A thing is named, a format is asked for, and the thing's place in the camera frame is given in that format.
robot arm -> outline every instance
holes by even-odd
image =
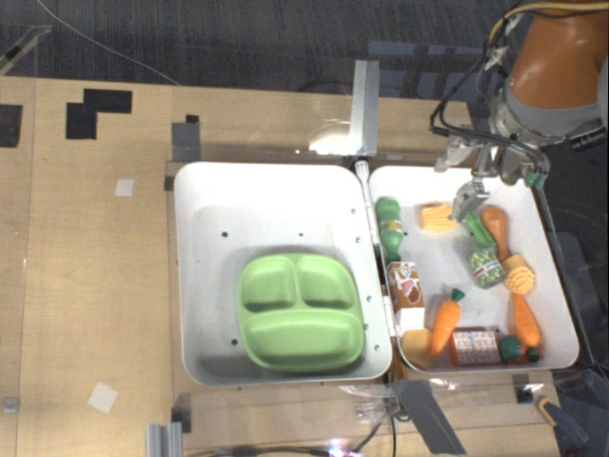
[[[530,8],[541,10],[535,10],[538,15],[514,67],[491,100],[491,133],[445,123],[443,108],[454,92],[432,115],[432,131],[452,135],[446,154],[436,163],[437,171],[478,151],[473,179],[458,191],[453,205],[455,221],[488,198],[482,178],[499,176],[508,185],[522,179],[528,187],[541,189],[550,164],[540,148],[565,140],[603,140],[606,135],[602,129],[607,128],[608,0],[549,0],[518,6],[494,27],[480,66],[489,68],[493,60],[501,61],[506,48],[496,48],[499,37],[511,30],[510,18]],[[445,129],[435,127],[437,117]]]

green plate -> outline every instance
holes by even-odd
[[[360,299],[350,272],[330,257],[277,254],[247,264],[239,324],[249,358],[279,372],[343,368],[363,350]]]

green bottle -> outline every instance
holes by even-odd
[[[385,251],[385,262],[400,262],[400,245],[403,240],[400,204],[391,198],[381,198],[376,206],[381,244]]]

white sticker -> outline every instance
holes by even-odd
[[[116,183],[116,191],[114,196],[133,196],[133,179],[119,179]]]
[[[88,398],[88,403],[95,409],[99,409],[104,413],[110,413],[116,396],[118,396],[116,389],[112,389],[104,383],[97,383],[91,397]]]

table surface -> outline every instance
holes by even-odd
[[[97,140],[67,140],[66,103],[81,103],[85,88],[132,90],[132,112],[99,113]],[[318,427],[356,440],[369,431],[332,387],[242,391],[252,402],[244,411],[234,405],[238,389],[189,381],[172,342],[171,124],[199,115],[203,149],[293,153],[348,121],[349,96],[3,77],[0,103],[23,106],[19,147],[0,149],[0,398],[20,398],[17,413],[0,413],[1,455],[143,455],[147,424],[167,424],[186,393],[209,415],[206,435],[185,435],[193,452],[266,435],[309,444],[329,436],[313,437]],[[441,154],[444,140],[426,130],[434,105],[381,99],[379,148]],[[449,112],[467,122],[464,106]],[[119,179],[134,181],[132,196],[115,196]],[[530,381],[556,400],[550,373]],[[552,428],[516,404],[511,376],[451,382],[461,390],[437,394],[469,455],[558,455]],[[88,404],[98,383],[117,391],[108,412]],[[309,431],[280,425],[292,397]],[[428,455],[411,423],[398,432],[404,454]],[[383,426],[366,456],[390,448]]]

